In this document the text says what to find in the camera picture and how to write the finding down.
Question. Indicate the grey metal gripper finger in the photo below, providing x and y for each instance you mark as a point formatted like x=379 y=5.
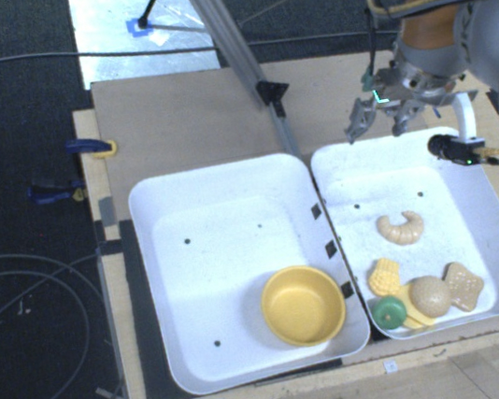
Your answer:
x=359 y=121
x=406 y=115

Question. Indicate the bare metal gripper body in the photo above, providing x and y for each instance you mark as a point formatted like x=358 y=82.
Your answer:
x=411 y=88

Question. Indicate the white plastic tray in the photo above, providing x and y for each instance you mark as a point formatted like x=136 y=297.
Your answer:
x=222 y=264
x=414 y=166

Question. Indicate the beige toy croissant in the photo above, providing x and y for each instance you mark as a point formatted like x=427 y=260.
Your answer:
x=402 y=232

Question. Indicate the yellow toy corn piece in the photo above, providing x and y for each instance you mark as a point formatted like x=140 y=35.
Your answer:
x=383 y=278

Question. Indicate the brown cardboard board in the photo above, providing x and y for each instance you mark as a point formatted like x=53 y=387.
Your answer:
x=180 y=125

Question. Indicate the beige round toy bun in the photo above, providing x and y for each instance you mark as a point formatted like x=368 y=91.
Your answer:
x=430 y=296

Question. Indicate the yellow bowl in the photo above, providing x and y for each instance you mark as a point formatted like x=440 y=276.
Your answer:
x=303 y=305

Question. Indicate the green toy doughnut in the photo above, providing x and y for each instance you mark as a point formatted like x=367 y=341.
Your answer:
x=388 y=312

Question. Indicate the yellow flat toy slice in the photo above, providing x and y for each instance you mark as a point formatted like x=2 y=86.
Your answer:
x=414 y=320

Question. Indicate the black cylinder on white bracket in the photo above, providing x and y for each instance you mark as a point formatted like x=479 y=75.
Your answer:
x=451 y=148

